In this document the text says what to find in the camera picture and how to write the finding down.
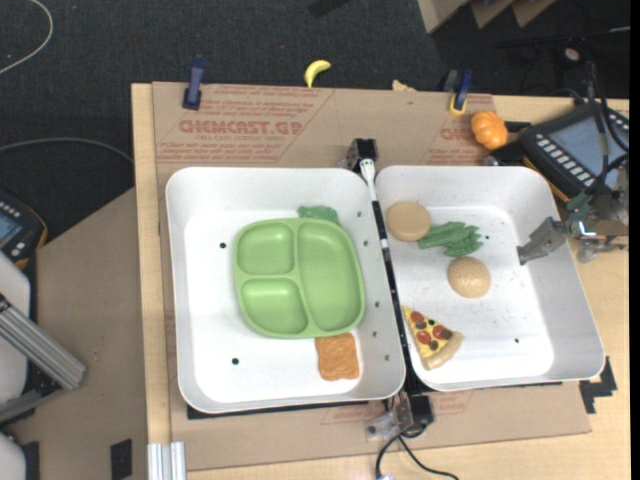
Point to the green divided plate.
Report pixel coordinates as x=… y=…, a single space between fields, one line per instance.
x=325 y=273

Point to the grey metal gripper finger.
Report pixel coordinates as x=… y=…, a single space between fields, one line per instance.
x=542 y=240
x=592 y=253

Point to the yellow banana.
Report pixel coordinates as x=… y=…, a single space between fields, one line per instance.
x=314 y=69

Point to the orange pumpkin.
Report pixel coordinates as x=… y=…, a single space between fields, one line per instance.
x=489 y=129

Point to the thin black and white rod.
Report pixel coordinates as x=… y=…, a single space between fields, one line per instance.
x=389 y=268

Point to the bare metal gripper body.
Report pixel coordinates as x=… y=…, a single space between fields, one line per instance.
x=610 y=229

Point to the white plastic tray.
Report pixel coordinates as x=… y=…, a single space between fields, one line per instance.
x=210 y=288
x=525 y=308

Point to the green lettuce leaf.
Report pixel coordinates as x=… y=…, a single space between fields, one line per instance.
x=315 y=212

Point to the pizza slice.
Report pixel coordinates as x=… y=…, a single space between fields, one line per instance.
x=431 y=338

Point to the green pea pods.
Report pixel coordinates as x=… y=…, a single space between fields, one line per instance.
x=452 y=238

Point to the orange toast slice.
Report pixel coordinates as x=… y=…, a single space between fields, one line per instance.
x=338 y=358

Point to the beige bread roll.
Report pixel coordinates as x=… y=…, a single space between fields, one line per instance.
x=469 y=277

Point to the round beige biscuit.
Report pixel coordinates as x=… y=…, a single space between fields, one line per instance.
x=407 y=221

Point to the brown cardboard board red print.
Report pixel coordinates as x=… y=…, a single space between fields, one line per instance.
x=300 y=133

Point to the small beige lump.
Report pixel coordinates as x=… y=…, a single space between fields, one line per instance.
x=402 y=86

